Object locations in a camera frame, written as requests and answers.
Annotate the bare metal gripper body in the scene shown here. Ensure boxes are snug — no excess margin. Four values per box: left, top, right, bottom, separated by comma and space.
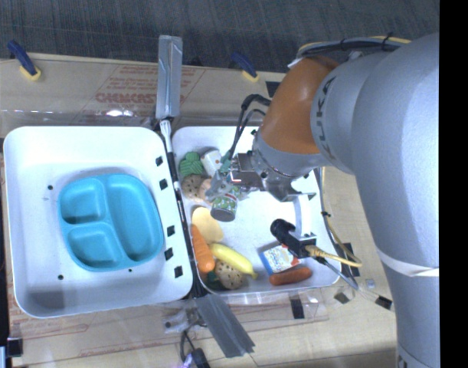
228, 152, 296, 201

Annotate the green and white can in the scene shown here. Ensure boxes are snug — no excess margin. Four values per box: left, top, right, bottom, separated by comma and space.
209, 192, 240, 223

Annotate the green broccoli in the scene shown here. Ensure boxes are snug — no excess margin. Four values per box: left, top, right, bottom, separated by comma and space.
178, 151, 205, 178

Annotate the white plastic tray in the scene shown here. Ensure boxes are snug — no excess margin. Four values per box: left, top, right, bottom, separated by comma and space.
2, 125, 195, 319
171, 125, 342, 297

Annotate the yellow banana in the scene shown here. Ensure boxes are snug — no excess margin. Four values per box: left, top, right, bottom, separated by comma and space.
208, 242, 259, 281

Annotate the orange carrot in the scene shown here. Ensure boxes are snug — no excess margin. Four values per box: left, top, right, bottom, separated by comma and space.
190, 223, 217, 275

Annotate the blue and white carton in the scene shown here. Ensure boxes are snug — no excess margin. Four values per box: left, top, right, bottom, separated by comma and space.
258, 243, 306, 276

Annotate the red sausage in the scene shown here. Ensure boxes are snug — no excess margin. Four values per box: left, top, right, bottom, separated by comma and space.
268, 266, 313, 287

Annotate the blue divided plate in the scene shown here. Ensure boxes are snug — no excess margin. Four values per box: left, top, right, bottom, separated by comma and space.
57, 172, 165, 273

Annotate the brown cardboard board red print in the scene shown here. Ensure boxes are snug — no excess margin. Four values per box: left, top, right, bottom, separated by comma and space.
0, 51, 396, 368

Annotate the black block with wires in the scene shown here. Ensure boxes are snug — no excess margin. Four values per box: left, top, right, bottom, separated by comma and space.
189, 348, 211, 368

